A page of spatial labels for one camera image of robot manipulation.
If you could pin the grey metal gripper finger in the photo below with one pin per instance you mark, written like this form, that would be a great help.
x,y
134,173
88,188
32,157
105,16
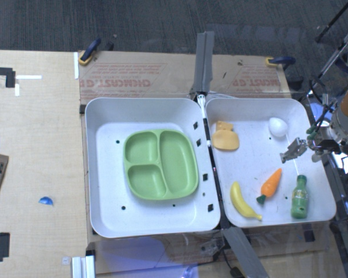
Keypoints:
x,y
298,144
290,156

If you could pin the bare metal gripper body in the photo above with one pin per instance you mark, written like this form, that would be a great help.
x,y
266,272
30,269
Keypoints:
x,y
330,146

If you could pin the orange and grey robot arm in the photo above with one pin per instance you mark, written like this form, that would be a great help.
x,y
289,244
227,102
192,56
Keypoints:
x,y
345,117

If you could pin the white egg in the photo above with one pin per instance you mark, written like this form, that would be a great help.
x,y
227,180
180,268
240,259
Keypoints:
x,y
277,127

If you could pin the orange carrot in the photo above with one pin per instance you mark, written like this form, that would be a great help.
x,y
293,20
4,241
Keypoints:
x,y
271,185

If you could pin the white plastic tray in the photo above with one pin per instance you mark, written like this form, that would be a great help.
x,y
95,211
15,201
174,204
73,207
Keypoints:
x,y
249,161
110,184

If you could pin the green plastic bottle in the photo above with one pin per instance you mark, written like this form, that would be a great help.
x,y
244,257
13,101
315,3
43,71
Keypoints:
x,y
299,201

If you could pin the tan bread slice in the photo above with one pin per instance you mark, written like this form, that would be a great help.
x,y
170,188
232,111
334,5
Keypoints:
x,y
225,140

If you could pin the yellow banana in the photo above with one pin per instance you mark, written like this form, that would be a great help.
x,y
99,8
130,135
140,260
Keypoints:
x,y
239,200

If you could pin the thin black and white rod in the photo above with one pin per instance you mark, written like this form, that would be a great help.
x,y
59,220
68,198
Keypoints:
x,y
211,155

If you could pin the green divided plate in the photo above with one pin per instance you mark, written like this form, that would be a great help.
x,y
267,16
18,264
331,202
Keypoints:
x,y
174,161

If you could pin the brown cardboard board red print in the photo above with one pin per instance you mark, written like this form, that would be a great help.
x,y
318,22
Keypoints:
x,y
150,77

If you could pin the small blue dome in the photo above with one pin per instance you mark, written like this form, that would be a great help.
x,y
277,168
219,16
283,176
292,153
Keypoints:
x,y
46,201

